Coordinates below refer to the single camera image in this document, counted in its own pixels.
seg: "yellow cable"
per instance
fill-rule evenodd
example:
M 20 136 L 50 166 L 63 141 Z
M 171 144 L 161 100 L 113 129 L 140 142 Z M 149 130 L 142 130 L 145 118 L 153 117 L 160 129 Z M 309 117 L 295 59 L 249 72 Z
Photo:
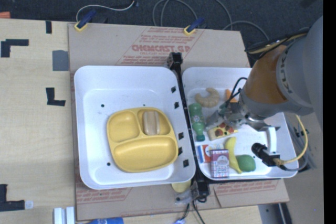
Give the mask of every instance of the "yellow cable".
M 290 38 L 284 38 L 278 42 L 275 42 L 273 44 L 268 44 L 266 45 L 264 48 L 261 48 L 261 49 L 257 49 L 257 50 L 254 50 L 254 51 L 250 51 L 248 52 L 249 54 L 258 54 L 260 52 L 264 52 L 264 51 L 268 51 L 268 50 L 271 50 L 273 49 L 275 46 L 279 45 L 279 44 L 282 44 L 283 42 L 288 42 L 288 41 L 291 41 L 295 38 L 299 38 L 299 37 L 302 37 L 302 36 L 305 36 L 307 33 L 303 33 L 303 34 L 297 34 L 295 36 L 292 36 Z
M 302 121 L 300 120 L 299 116 L 295 115 L 296 119 L 298 120 L 299 124 L 300 124 L 300 127 L 303 131 L 303 136 L 304 136 L 304 139 L 305 139 L 305 146 L 302 150 L 302 152 L 296 156 L 295 158 L 293 159 L 289 159 L 287 161 L 284 161 L 282 159 L 274 159 L 275 163 L 277 164 L 277 166 L 280 166 L 280 165 L 284 165 L 284 164 L 288 164 L 288 163 L 292 163 L 292 162 L 295 162 L 297 161 L 298 159 L 300 159 L 305 153 L 306 153 L 306 150 L 307 150 L 307 147 L 308 147 L 308 136 L 307 136 L 307 132 L 306 132 L 306 129 L 302 123 Z

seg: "gray cable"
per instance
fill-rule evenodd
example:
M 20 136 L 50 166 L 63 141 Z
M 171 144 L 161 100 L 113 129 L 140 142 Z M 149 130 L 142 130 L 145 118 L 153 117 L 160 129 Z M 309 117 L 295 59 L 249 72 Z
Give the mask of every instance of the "gray cable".
M 223 28 L 223 30 L 226 30 L 229 26 L 232 26 L 232 25 L 235 25 L 235 24 L 247 24 L 247 25 L 252 25 L 252 26 L 254 26 L 255 28 L 257 28 L 257 29 L 264 35 L 264 37 L 266 37 L 267 40 L 269 40 L 269 38 L 268 38 L 267 34 L 264 32 L 264 30 L 262 30 L 262 29 L 261 29 L 259 26 L 257 26 L 256 24 L 251 23 L 251 22 L 248 22 L 248 21 L 246 21 L 246 20 L 237 20 L 237 21 L 233 22 L 232 24 L 229 24 L 229 25 L 225 26 L 225 27 Z
M 156 10 L 156 7 L 158 6 L 158 4 L 160 4 L 161 2 L 164 2 L 166 0 L 160 0 L 158 1 L 155 5 L 154 5 L 154 8 L 153 8 L 153 12 L 152 12 L 152 19 L 153 19 L 153 24 L 154 26 L 157 26 L 156 22 L 155 22 L 155 10 Z M 181 0 L 170 0 L 170 1 L 177 1 L 183 5 L 185 5 L 188 9 L 190 9 L 190 11 L 193 13 L 195 19 L 197 19 L 197 15 L 195 13 L 195 11 L 185 2 L 181 1 Z
M 154 5 L 154 8 L 153 8 L 153 12 L 152 12 L 152 18 L 153 18 L 153 23 L 154 23 L 154 26 L 157 26 L 156 22 L 155 22 L 155 10 L 156 10 L 156 7 L 158 6 L 159 3 L 161 2 L 165 2 L 163 7 L 162 7 L 162 10 L 161 10 L 161 16 L 160 16 L 160 26 L 163 26 L 163 17 L 164 17 L 164 12 L 165 12 L 165 9 L 166 9 L 166 6 L 167 4 L 169 3 L 169 1 L 178 1 L 182 4 L 184 4 L 185 6 L 187 6 L 191 11 L 192 13 L 194 14 L 194 16 L 196 17 L 197 19 L 197 16 L 195 14 L 195 12 L 193 11 L 193 9 L 187 5 L 186 3 L 182 2 L 181 0 L 160 0 L 158 1 L 155 5 Z M 257 26 L 256 24 L 254 23 L 251 23 L 251 22 L 248 22 L 248 21 L 245 21 L 245 20 L 239 20 L 239 21 L 235 21 L 235 22 L 232 22 L 232 19 L 231 19 L 231 15 L 230 15 L 230 12 L 228 11 L 228 9 L 225 7 L 225 5 L 219 1 L 219 0 L 215 0 L 217 3 L 220 4 L 220 6 L 224 9 L 224 11 L 226 12 L 228 18 L 229 18 L 229 24 L 227 26 L 225 26 L 222 30 L 226 30 L 228 27 L 230 27 L 230 30 L 233 30 L 232 26 L 235 25 L 235 24 L 248 24 L 248 25 L 251 25 L 255 28 L 257 28 L 263 35 L 264 37 L 269 40 L 267 34 L 265 33 L 264 30 L 262 30 L 259 26 Z

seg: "white plastic tray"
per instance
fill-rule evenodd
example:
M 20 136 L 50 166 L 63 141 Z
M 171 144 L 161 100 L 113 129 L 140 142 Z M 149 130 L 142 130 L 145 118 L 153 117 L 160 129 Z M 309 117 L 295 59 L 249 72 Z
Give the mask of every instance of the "white plastic tray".
M 75 73 L 79 168 L 92 189 L 179 183 L 195 174 L 195 162 L 175 74 L 164 67 L 85 66 Z M 113 161 L 106 123 L 114 112 L 151 106 L 169 118 L 181 154 L 166 167 L 127 173 Z
M 211 67 L 192 67 L 183 72 L 183 86 L 187 98 L 187 104 L 190 105 L 195 102 L 195 95 L 200 93 L 202 96 L 207 96 L 206 88 L 215 88 L 219 92 L 220 101 L 214 108 L 202 108 L 203 116 L 206 119 L 212 115 L 218 107 L 224 103 L 225 90 L 232 91 L 233 86 L 240 77 L 248 77 L 250 68 L 211 68 Z M 245 80 L 242 80 L 237 89 L 242 88 Z M 196 141 L 196 133 L 194 134 L 195 146 L 203 144 L 224 144 L 226 139 L 232 136 L 237 137 L 235 146 L 235 155 L 248 154 L 254 157 L 256 161 L 256 170 L 253 172 L 244 172 L 238 174 L 235 170 L 230 168 L 230 176 L 227 178 L 214 178 L 210 173 L 209 163 L 199 163 L 202 173 L 212 180 L 247 180 L 247 179 L 271 179 L 271 178 L 286 178 L 292 177 L 297 172 L 284 171 L 278 167 L 268 167 L 262 163 L 261 159 L 256 157 L 251 146 L 258 142 L 267 145 L 268 148 L 274 148 L 277 153 L 280 153 L 281 159 L 292 159 L 296 156 L 292 140 L 286 125 L 283 113 L 278 113 L 265 121 L 272 126 L 279 126 L 280 129 L 276 132 L 276 139 L 269 141 L 266 132 L 257 132 L 248 125 L 242 126 L 238 133 L 234 133 L 228 137 L 210 141 L 204 132 L 206 140 L 202 142 Z M 287 164 L 288 168 L 297 168 L 298 162 Z

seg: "blue clamp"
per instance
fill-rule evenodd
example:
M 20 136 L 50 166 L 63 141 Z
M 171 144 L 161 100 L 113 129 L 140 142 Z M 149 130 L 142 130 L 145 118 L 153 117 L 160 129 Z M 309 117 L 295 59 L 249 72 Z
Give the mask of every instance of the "blue clamp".
M 195 28 L 202 25 L 204 23 L 204 18 L 198 18 L 196 21 L 194 21 L 191 25 L 188 25 L 184 30 L 183 33 L 187 36 L 190 36 L 194 31 Z
M 91 19 L 96 15 L 96 13 L 97 12 L 94 9 L 86 13 L 82 18 L 82 20 L 80 20 L 78 23 L 75 24 L 75 29 L 79 32 L 83 31 L 88 26 L 88 22 L 91 21 Z

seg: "white cable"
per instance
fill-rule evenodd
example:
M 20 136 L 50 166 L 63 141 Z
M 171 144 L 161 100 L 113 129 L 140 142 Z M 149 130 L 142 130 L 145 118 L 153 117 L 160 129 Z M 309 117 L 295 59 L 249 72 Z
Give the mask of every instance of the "white cable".
M 76 14 L 76 21 L 77 21 L 77 22 L 79 21 L 79 20 L 78 20 L 78 15 L 79 15 L 79 13 L 80 13 L 83 9 L 88 8 L 88 7 L 106 8 L 106 9 L 108 9 L 108 10 L 113 10 L 113 11 L 115 11 L 115 12 L 123 12 L 123 11 L 128 10 L 129 8 L 131 8 L 131 7 L 134 5 L 134 3 L 135 3 L 135 0 L 132 0 L 131 4 L 130 4 L 128 7 L 126 7 L 126 8 L 120 8 L 120 9 L 119 9 L 119 8 L 106 7 L 106 6 L 102 6 L 102 5 L 87 5 L 87 6 L 84 6 L 84 7 L 80 8 L 80 9 L 77 11 L 77 14 Z

